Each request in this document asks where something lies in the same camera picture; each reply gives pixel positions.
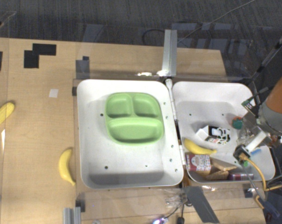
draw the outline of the gray carpet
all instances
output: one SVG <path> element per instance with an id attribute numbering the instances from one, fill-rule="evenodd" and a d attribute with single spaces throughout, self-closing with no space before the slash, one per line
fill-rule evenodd
<path id="1" fill-rule="evenodd" d="M 17 14 L 11 37 L 81 41 L 88 24 L 104 25 L 99 42 L 140 43 L 140 29 L 208 22 L 249 0 L 0 0 Z M 282 28 L 282 0 L 257 0 L 219 22 Z"/>

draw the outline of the green plate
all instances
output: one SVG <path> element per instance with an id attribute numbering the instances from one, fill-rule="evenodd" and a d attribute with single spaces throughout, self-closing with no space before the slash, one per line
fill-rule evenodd
<path id="1" fill-rule="evenodd" d="M 119 144 L 149 144 L 164 135 L 157 100 L 145 93 L 115 93 L 107 98 L 105 121 L 109 137 Z"/>

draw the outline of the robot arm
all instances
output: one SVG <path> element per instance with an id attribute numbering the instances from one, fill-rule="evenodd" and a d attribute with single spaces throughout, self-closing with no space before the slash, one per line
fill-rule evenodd
<path id="1" fill-rule="evenodd" d="M 255 114 L 250 100 L 243 103 L 249 112 L 243 117 L 243 128 L 237 140 L 239 146 L 234 157 L 240 161 L 239 156 L 244 153 L 248 158 L 250 153 L 258 146 L 265 144 L 276 146 L 278 137 L 282 136 L 282 78 L 277 82 L 265 102 Z"/>

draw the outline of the metal bracket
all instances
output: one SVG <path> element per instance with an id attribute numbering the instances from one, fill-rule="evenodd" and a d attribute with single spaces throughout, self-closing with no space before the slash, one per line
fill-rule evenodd
<path id="1" fill-rule="evenodd" d="M 179 145 L 179 150 L 180 150 L 182 165 L 186 165 L 186 158 L 185 158 L 185 155 L 184 155 L 184 149 L 183 149 L 182 145 Z"/>
<path id="2" fill-rule="evenodd" d="M 188 201 L 193 204 L 193 207 L 195 208 L 202 222 L 220 223 L 209 202 L 207 201 L 201 187 L 185 187 L 183 189 L 186 193 Z"/>
<path id="3" fill-rule="evenodd" d="M 81 207 L 64 208 L 63 224 L 81 224 Z"/>
<path id="4" fill-rule="evenodd" d="M 165 30 L 164 56 L 162 70 L 157 74 L 161 77 L 176 76 L 177 66 L 177 30 Z"/>

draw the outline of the black cable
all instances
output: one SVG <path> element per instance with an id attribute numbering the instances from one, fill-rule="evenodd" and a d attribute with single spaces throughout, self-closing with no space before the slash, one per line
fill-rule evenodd
<path id="1" fill-rule="evenodd" d="M 204 23 L 202 23 L 202 22 L 194 22 L 194 21 L 191 21 L 191 20 L 180 20 L 180 21 L 178 21 L 177 23 L 196 23 L 196 26 L 197 25 L 199 25 L 199 26 L 201 26 L 201 27 L 203 27 L 203 25 L 204 25 Z M 208 29 L 208 30 L 205 30 L 205 32 L 207 32 L 207 35 L 208 35 L 208 39 L 209 40 L 211 40 L 212 39 L 212 34 L 211 34 L 211 32 L 210 32 L 210 30 Z M 183 43 L 182 41 L 179 41 L 177 44 L 179 44 L 179 43 L 181 43 L 182 45 L 184 45 L 184 47 L 186 47 L 186 48 L 191 48 L 191 44 L 190 44 L 190 46 L 187 46 L 185 43 Z"/>
<path id="2" fill-rule="evenodd" d="M 104 29 L 104 26 L 102 26 L 102 28 L 99 30 L 99 32 L 97 33 L 97 35 L 94 38 L 93 42 L 96 42 L 97 37 L 99 36 L 99 34 L 101 33 L 101 31 Z"/>
<path id="3" fill-rule="evenodd" d="M 251 185 L 253 186 L 253 188 L 255 189 L 256 193 L 259 195 L 260 199 L 262 199 L 264 201 L 264 199 L 262 198 L 259 190 L 257 189 L 256 185 L 254 184 L 253 180 L 251 179 L 251 177 L 249 176 L 248 171 L 246 170 L 245 166 L 243 163 L 240 163 L 240 165 L 242 166 L 242 169 L 244 170 L 244 172 L 246 173 L 249 182 L 251 183 Z"/>
<path id="4" fill-rule="evenodd" d="M 263 94 L 264 92 L 267 92 L 267 91 L 271 91 L 272 89 L 274 88 L 274 86 L 270 86 L 270 87 L 265 87 L 261 90 L 259 90 L 256 94 L 254 94 L 251 98 L 254 99 L 254 102 L 256 104 L 257 107 L 260 106 L 260 104 L 258 104 L 258 101 L 256 100 L 256 98 L 258 97 L 260 99 L 260 95 Z"/>
<path id="5" fill-rule="evenodd" d="M 279 163 L 279 161 L 278 161 L 278 159 L 277 159 L 277 157 L 276 157 L 276 154 L 275 154 L 275 148 L 274 148 L 274 147 L 271 147 L 271 148 L 270 148 L 270 151 L 271 151 L 271 154 L 272 154 L 272 156 L 273 156 L 273 158 L 274 158 L 274 160 L 275 160 L 275 166 L 277 166 L 277 169 L 278 169 L 279 175 L 280 175 L 280 174 L 282 174 L 282 170 L 281 170 L 280 163 Z"/>
<path id="6" fill-rule="evenodd" d="M 282 174 L 280 174 L 280 175 L 278 175 L 277 177 L 275 177 L 275 178 L 269 180 L 269 181 L 267 182 L 267 185 L 269 185 L 269 184 L 272 183 L 273 181 L 276 181 L 276 180 L 278 180 L 278 179 L 280 179 L 280 178 L 282 178 Z"/>
<path id="7" fill-rule="evenodd" d="M 182 42 L 184 39 L 188 38 L 190 35 L 192 35 L 192 34 L 195 33 L 196 31 L 198 31 L 199 29 L 201 29 L 201 28 L 203 28 L 203 27 L 205 27 L 205 26 L 207 26 L 207 25 L 210 25 L 211 23 L 214 23 L 214 22 L 218 21 L 219 19 L 221 19 L 221 18 L 223 18 L 224 16 L 230 14 L 231 12 L 233 12 L 233 11 L 235 11 L 235 10 L 237 10 L 237 9 L 240 9 L 240 8 L 246 6 L 246 5 L 248 5 L 248 4 L 250 4 L 250 3 L 254 2 L 254 1 L 256 1 L 256 0 L 251 0 L 251 1 L 247 2 L 247 3 L 244 3 L 244 4 L 240 5 L 239 7 L 236 7 L 236 8 L 234 8 L 234 9 L 232 9 L 232 10 L 226 12 L 226 13 L 223 14 L 222 16 L 220 16 L 220 17 L 218 17 L 218 18 L 212 20 L 211 22 L 205 23 L 204 25 L 202 25 L 202 26 L 198 27 L 197 29 L 195 29 L 194 31 L 190 32 L 187 36 L 183 37 L 178 43 Z"/>
<path id="8" fill-rule="evenodd" d="M 180 207 L 180 205 L 171 214 L 169 214 L 168 216 L 164 217 L 164 219 L 167 219 L 170 216 L 172 216 L 178 210 L 179 207 Z"/>
<path id="9" fill-rule="evenodd" d="M 177 219 L 177 224 L 184 224 L 184 218 L 183 217 L 178 217 Z"/>
<path id="10" fill-rule="evenodd" d="M 273 49 L 269 52 L 269 54 L 265 57 L 265 59 L 262 61 L 261 66 L 256 70 L 256 72 L 252 75 L 252 81 L 255 81 L 257 77 L 262 73 L 262 71 L 268 66 L 269 62 L 272 60 L 272 58 L 276 55 L 276 53 L 280 50 L 282 47 L 282 37 L 280 38 L 279 42 L 275 45 Z"/>
<path id="11" fill-rule="evenodd" d="M 148 32 L 152 32 L 152 31 L 158 31 L 158 32 L 165 33 L 164 30 L 161 30 L 161 29 L 154 29 L 154 28 L 144 31 L 144 33 L 143 33 L 143 35 L 142 35 L 142 42 L 143 42 L 144 45 L 146 45 L 146 42 L 145 42 L 145 35 L 146 35 Z"/>
<path id="12" fill-rule="evenodd" d="M 183 217 L 184 205 L 182 205 L 181 217 Z"/>

